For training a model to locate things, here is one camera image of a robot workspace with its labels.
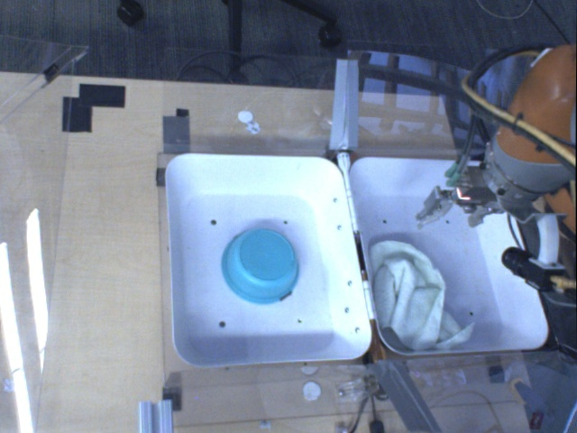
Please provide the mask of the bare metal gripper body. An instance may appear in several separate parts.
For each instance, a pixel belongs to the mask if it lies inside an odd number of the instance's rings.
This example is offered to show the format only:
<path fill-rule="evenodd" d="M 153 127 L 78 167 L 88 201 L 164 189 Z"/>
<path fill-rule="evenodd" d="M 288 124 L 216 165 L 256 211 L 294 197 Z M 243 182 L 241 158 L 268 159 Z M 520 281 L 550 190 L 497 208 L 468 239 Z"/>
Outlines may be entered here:
<path fill-rule="evenodd" d="M 468 215 L 501 214 L 504 209 L 479 166 L 467 166 L 452 189 L 452 201 Z"/>

